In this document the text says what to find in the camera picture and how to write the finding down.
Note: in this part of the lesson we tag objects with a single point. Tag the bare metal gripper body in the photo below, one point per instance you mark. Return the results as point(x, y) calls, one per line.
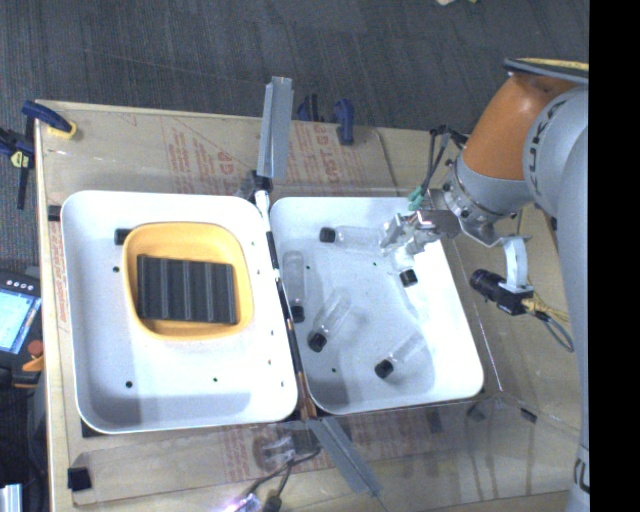
point(440, 222)

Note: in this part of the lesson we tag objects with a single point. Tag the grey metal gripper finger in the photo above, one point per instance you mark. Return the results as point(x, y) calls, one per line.
point(422, 240)
point(396, 231)

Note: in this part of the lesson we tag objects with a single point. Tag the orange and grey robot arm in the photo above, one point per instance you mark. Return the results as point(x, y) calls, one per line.
point(560, 165)

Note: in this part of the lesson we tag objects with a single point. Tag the clear plastic bottle, black cap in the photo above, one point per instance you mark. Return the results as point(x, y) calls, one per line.
point(350, 236)
point(330, 315)
point(407, 276)
point(400, 355)

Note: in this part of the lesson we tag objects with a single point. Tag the thin black and white rod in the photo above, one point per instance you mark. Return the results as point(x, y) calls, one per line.
point(285, 305)

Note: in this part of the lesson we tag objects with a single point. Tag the white plastic tray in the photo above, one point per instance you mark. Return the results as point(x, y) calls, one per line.
point(175, 380)
point(360, 380)

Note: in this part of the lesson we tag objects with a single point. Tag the yellow bowl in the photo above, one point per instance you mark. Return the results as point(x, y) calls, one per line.
point(185, 237)

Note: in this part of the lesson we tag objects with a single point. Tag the black ribbed rack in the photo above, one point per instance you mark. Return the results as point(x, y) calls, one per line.
point(185, 290)

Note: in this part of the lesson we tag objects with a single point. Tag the brown cardboard board, red print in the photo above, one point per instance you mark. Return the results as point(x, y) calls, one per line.
point(165, 150)

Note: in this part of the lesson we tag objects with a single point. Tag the black cylinder on white bracket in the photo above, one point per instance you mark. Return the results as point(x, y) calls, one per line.
point(500, 290)

